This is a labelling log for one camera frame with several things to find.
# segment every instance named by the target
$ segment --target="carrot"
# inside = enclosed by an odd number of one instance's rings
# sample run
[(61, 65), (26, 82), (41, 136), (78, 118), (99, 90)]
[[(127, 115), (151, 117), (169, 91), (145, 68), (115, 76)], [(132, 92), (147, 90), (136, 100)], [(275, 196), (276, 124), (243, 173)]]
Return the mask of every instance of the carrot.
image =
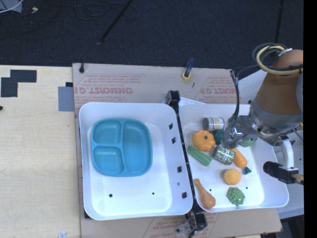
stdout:
[(250, 173), (251, 170), (247, 167), (248, 161), (246, 157), (237, 149), (237, 148), (232, 148), (230, 149), (231, 151), (235, 152), (233, 162), (240, 168), (244, 169), (244, 173)]

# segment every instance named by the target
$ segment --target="green can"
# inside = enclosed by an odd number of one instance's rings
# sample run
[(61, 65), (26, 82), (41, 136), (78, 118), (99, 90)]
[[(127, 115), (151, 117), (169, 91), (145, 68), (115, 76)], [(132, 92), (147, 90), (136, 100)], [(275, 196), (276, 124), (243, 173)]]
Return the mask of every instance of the green can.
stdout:
[(230, 165), (233, 162), (235, 152), (224, 148), (221, 145), (217, 145), (212, 153), (212, 157), (226, 165)]

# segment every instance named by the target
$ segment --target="yellow cable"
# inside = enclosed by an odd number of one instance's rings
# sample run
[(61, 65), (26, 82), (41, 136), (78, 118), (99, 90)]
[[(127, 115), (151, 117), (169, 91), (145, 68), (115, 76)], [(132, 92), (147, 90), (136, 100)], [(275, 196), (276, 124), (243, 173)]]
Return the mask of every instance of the yellow cable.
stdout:
[(303, 72), (303, 68), (301, 69), (295, 69), (295, 70), (285, 70), (285, 71), (279, 71), (279, 70), (273, 70), (273, 69), (270, 69), (268, 67), (266, 67), (260, 60), (260, 55), (262, 55), (262, 53), (267, 50), (267, 49), (279, 49), (281, 51), (284, 50), (284, 48), (282, 46), (266, 46), (264, 48), (262, 48), (258, 53), (257, 53), (257, 56), (256, 56), (256, 60), (257, 60), (257, 64), (258, 66), (266, 71), (266, 72), (269, 72), (269, 73), (272, 73), (272, 74), (277, 74), (277, 75), (289, 75), (289, 74), (295, 74), (295, 73), (298, 73), (300, 70)]

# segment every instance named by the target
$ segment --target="white cable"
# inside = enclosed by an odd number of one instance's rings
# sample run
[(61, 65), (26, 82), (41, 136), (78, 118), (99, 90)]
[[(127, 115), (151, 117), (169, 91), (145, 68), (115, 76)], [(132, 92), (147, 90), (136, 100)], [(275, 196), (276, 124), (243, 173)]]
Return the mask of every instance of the white cable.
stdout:
[(23, 1), (24, 1), (24, 0), (21, 0), (21, 1), (20, 1), (17, 5), (15, 5), (14, 7), (9, 8), (9, 9), (6, 9), (6, 10), (2, 10), (2, 11), (0, 11), (0, 13), (6, 12), (6, 11), (10, 11), (10, 10), (13, 10), (13, 9), (17, 8)]

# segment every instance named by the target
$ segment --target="silver can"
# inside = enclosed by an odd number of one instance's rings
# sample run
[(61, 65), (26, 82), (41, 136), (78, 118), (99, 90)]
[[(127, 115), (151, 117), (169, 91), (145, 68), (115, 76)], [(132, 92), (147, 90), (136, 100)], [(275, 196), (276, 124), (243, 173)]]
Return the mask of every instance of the silver can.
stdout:
[(224, 129), (224, 120), (223, 118), (204, 118), (203, 129), (209, 131)]

